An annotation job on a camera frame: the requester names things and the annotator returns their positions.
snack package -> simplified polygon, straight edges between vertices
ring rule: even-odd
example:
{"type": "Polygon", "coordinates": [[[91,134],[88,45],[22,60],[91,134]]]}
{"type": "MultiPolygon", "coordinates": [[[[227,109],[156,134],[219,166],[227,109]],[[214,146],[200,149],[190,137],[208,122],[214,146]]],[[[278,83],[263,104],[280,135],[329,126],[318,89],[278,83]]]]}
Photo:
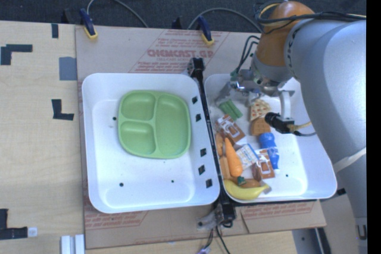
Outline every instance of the snack package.
{"type": "Polygon", "coordinates": [[[235,145],[238,141],[246,136],[245,133],[233,121],[231,116],[227,114],[217,120],[216,129],[218,132],[221,132],[224,137],[229,138],[232,145],[235,145]]]}
{"type": "Polygon", "coordinates": [[[241,160],[243,170],[249,168],[258,161],[258,156],[250,144],[243,145],[240,149],[236,150],[236,153],[241,160]]]}
{"type": "Polygon", "coordinates": [[[262,179],[274,178],[275,172],[271,165],[267,149],[260,149],[255,152],[258,156],[258,161],[251,167],[253,177],[257,177],[259,173],[262,179]]]}

blue container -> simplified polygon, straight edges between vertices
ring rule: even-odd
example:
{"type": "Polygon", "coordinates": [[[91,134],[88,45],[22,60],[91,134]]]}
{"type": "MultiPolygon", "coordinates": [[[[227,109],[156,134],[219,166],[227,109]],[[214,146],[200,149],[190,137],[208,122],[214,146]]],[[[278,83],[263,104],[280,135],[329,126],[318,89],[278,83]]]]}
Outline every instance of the blue container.
{"type": "Polygon", "coordinates": [[[266,148],[271,165],[275,170],[278,170],[279,151],[274,141],[273,133],[263,133],[259,136],[261,148],[266,148]]]}

toy carrot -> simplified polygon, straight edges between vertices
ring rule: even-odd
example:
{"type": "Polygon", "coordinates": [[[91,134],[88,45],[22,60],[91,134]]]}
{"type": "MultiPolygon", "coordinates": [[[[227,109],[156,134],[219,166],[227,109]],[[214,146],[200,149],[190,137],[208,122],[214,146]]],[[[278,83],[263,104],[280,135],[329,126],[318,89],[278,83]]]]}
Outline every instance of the toy carrot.
{"type": "Polygon", "coordinates": [[[227,137],[225,138],[225,154],[227,164],[229,165],[230,175],[232,175],[232,177],[240,177],[243,172],[242,164],[232,143],[227,137]]]}

cardboard sheet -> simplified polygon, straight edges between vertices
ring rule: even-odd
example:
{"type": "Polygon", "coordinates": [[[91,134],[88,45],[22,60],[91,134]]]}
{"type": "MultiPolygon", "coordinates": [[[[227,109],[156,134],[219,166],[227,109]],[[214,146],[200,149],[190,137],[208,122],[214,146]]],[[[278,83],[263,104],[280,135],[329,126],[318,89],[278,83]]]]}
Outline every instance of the cardboard sheet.
{"type": "MultiPolygon", "coordinates": [[[[83,130],[82,81],[92,73],[184,73],[189,60],[205,61],[204,78],[229,73],[238,65],[252,33],[212,32],[215,43],[207,46],[201,32],[193,30],[97,27],[90,40],[76,27],[77,75],[86,248],[126,246],[206,238],[198,231],[197,218],[212,206],[163,209],[122,214],[102,214],[92,207],[87,191],[86,151],[83,130]]],[[[249,60],[242,68],[247,68],[249,60]]],[[[326,225],[320,202],[275,203],[236,208],[237,219],[223,235],[264,233],[326,225]]]]}

green plate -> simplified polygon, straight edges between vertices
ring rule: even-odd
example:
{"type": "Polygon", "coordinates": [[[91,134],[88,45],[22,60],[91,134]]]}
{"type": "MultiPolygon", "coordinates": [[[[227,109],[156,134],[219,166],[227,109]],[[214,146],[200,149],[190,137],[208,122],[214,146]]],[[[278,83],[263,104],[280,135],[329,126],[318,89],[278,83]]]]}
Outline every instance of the green plate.
{"type": "Polygon", "coordinates": [[[165,92],[135,90],[119,105],[118,136],[129,153],[146,158],[182,156],[191,143],[191,120],[185,101],[165,92]]]}

